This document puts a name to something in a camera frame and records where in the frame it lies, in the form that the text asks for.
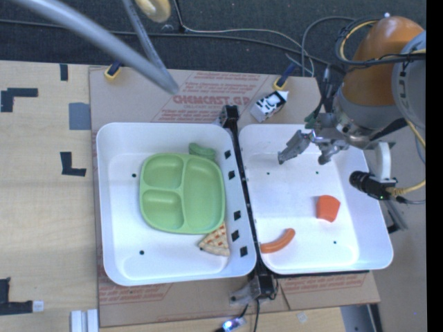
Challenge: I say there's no black and white carton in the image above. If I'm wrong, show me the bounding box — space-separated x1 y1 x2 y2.
249 90 289 124

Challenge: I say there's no thin black rod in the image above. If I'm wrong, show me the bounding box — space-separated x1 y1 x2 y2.
228 116 266 306

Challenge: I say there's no green divided plate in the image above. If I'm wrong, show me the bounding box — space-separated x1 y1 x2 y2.
138 151 227 236

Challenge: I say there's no brown cardboard board red print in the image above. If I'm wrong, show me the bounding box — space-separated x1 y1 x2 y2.
88 65 382 329

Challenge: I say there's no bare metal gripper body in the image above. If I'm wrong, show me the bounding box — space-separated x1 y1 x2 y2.
310 112 374 152

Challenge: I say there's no toy pizza slice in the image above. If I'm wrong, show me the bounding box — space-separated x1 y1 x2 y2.
197 222 231 258

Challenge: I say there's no orange toy carrot piece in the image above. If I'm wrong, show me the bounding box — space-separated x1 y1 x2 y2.
315 194 342 223

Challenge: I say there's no black block with thin wires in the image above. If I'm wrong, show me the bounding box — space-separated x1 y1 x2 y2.
220 104 241 129
256 274 278 299

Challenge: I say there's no white plastic tray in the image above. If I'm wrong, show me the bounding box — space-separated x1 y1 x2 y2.
238 123 395 276
96 122 258 287

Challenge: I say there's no black cylinder on white bracket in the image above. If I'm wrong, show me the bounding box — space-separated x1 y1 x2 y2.
348 141 399 201

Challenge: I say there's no green toy vegetable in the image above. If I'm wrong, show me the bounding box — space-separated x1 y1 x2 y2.
188 142 217 162

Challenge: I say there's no orange toy sausage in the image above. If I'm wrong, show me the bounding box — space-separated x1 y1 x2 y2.
260 228 297 255

